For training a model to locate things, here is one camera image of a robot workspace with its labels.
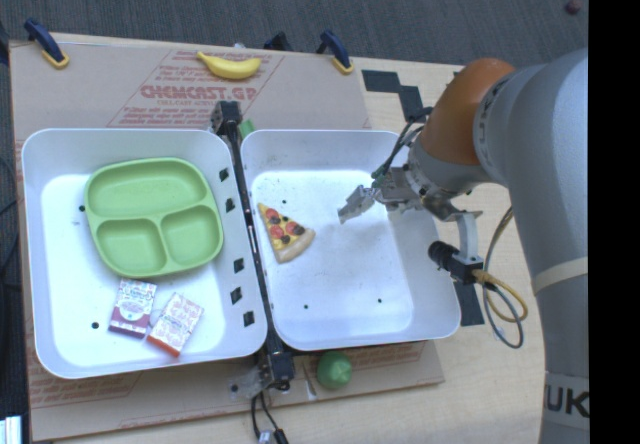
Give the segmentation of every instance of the hole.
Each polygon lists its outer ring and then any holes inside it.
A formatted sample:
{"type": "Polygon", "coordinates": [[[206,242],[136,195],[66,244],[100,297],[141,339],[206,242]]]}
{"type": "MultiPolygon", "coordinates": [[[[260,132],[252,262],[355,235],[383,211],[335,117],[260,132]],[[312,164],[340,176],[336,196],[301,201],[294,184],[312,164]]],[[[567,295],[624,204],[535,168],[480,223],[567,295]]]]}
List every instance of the hole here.
{"type": "Polygon", "coordinates": [[[231,303],[235,304],[238,300],[240,300],[242,298],[242,289],[240,289],[240,287],[238,286],[236,289],[234,289],[231,293],[231,303]]]}
{"type": "Polygon", "coordinates": [[[242,317],[244,318],[244,326],[248,327],[249,325],[252,325],[253,323],[255,323],[255,318],[253,316],[253,311],[249,311],[249,312],[245,312],[242,317]]]}

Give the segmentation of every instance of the cardboard sheet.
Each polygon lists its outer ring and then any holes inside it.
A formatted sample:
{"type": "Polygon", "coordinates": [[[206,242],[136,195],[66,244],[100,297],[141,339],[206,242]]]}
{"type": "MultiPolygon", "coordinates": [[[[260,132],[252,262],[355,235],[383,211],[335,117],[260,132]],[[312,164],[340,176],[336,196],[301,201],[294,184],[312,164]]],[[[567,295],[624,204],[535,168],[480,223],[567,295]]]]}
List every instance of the cardboard sheet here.
{"type": "MultiPolygon", "coordinates": [[[[249,371],[252,358],[83,380],[63,380],[42,367],[30,316],[21,147],[32,133],[53,127],[207,129],[220,100],[239,101],[256,128],[367,129],[357,71],[340,74],[328,55],[53,35],[70,57],[59,71],[42,58],[38,44],[11,45],[33,440],[249,410],[249,400],[230,394],[228,381],[249,371]],[[227,81],[213,76],[196,59],[197,51],[233,59],[259,55],[263,62],[254,77],[227,81]]],[[[354,367],[348,386],[322,388],[315,378],[317,356],[301,356],[290,391],[270,393],[271,403],[309,403],[444,381],[433,342],[345,351],[354,367]]]]}

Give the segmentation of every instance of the divided green plate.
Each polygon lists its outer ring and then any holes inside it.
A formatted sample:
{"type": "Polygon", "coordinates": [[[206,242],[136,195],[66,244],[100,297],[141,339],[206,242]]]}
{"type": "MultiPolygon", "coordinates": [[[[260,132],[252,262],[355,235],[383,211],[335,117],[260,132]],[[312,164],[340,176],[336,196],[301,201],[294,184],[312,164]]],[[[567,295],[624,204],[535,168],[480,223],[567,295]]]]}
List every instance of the divided green plate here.
{"type": "Polygon", "coordinates": [[[147,158],[95,171],[84,190],[93,241],[123,277],[195,268],[222,248],[222,224],[209,183],[179,158],[147,158]]]}

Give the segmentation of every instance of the table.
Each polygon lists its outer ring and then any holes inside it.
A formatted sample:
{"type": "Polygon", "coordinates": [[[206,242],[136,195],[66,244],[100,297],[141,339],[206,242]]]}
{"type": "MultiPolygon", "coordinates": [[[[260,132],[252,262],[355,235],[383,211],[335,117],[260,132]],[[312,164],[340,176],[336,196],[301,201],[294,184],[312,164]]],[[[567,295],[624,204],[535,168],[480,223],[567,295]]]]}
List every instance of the table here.
{"type": "MultiPolygon", "coordinates": [[[[100,51],[106,66],[115,66],[122,61],[126,52],[144,51],[157,47],[175,48],[175,50],[193,48],[211,48],[193,44],[156,43],[108,37],[88,37],[71,34],[53,34],[62,49],[65,44],[77,49],[78,45],[93,47],[100,51]]],[[[14,107],[14,129],[16,137],[17,160],[20,159],[20,147],[26,137],[38,129],[51,124],[61,127],[91,127],[96,122],[112,123],[114,126],[126,126],[122,112],[114,117],[113,110],[104,110],[96,105],[84,107],[83,100],[100,99],[111,91],[111,98],[121,98],[118,108],[124,104],[130,94],[119,89],[114,80],[109,79],[109,72],[95,72],[91,83],[68,84],[57,83],[55,78],[39,87],[38,71],[46,73],[51,66],[42,65],[38,52],[33,50],[37,45],[15,43],[12,45],[12,92],[14,107]],[[20,48],[32,48],[27,55],[20,48]],[[37,93],[49,97],[51,105],[36,104],[29,94],[37,93]]],[[[262,50],[238,50],[235,48],[215,47],[216,51],[228,54],[260,54],[262,50]]],[[[316,65],[319,56],[306,53],[282,52],[278,55],[294,58],[301,69],[305,65],[316,65]]],[[[77,58],[72,57],[70,65],[77,58]]],[[[363,128],[384,129],[399,132],[405,124],[404,115],[399,104],[397,93],[372,92],[367,90],[363,71],[382,71],[397,73],[402,86],[414,87],[420,94],[425,106],[433,105],[442,93],[446,84],[461,66],[379,60],[354,57],[354,72],[349,75],[351,87],[347,80],[336,77],[335,86],[331,90],[352,90],[355,86],[366,110],[363,128]]],[[[325,87],[322,80],[314,81],[308,77],[303,83],[309,84],[309,97],[316,90],[315,84],[325,87]]],[[[296,94],[296,84],[284,80],[279,90],[290,90],[296,94]]],[[[238,96],[248,93],[236,92],[238,96]]],[[[255,120],[266,119],[257,109],[255,120]]],[[[354,110],[354,119],[359,118],[354,110]]],[[[18,172],[21,183],[21,172],[18,172]]],[[[478,219],[479,250],[484,254],[491,236],[504,212],[508,209],[509,195],[498,185],[482,185],[456,205],[461,209],[483,211],[478,219]]],[[[20,207],[21,231],[24,233],[24,204],[20,207]]],[[[458,243],[455,224],[436,222],[441,239],[449,243],[458,243]]],[[[22,264],[28,264],[26,245],[23,245],[22,264]]],[[[278,425],[286,432],[289,442],[325,443],[476,443],[476,442],[509,442],[529,444],[537,442],[542,415],[542,393],[544,386],[544,353],[542,330],[539,314],[532,294],[529,274],[522,254],[522,247],[514,225],[507,227],[492,256],[491,272],[512,286],[524,298],[529,306],[530,314],[523,323],[525,343],[519,350],[506,347],[492,334],[488,324],[473,325],[460,328],[453,336],[435,342],[437,355],[442,367],[444,382],[423,385],[417,379],[417,387],[384,389],[382,392],[337,397],[327,401],[298,403],[274,406],[271,413],[278,425]]],[[[26,320],[29,324],[30,290],[25,275],[25,307],[26,320]]],[[[505,324],[507,336],[515,335],[512,325],[505,324]]],[[[36,389],[34,378],[30,375],[30,395],[36,389]]],[[[177,397],[187,399],[188,392],[178,392],[177,397]]],[[[262,427],[268,428],[268,421],[259,412],[262,427]]],[[[251,418],[246,411],[236,411],[216,417],[194,417],[191,420],[171,421],[167,415],[164,424],[140,426],[117,431],[100,432],[94,435],[67,436],[55,439],[56,442],[68,443],[120,443],[120,442],[154,442],[169,443],[216,441],[225,443],[256,442],[251,418]]]]}

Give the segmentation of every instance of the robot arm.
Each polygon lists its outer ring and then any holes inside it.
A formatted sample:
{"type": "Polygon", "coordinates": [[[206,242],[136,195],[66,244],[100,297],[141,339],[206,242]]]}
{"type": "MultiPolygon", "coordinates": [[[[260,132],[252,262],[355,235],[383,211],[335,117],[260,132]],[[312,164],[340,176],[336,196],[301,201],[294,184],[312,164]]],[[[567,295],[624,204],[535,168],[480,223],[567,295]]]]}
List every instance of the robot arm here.
{"type": "Polygon", "coordinates": [[[458,224],[464,259],[475,227],[452,199],[485,182],[508,189],[545,343],[544,444],[589,440],[587,76],[586,49],[524,69],[470,63],[405,144],[407,163],[338,212],[344,222],[375,201],[425,208],[458,224]]]}

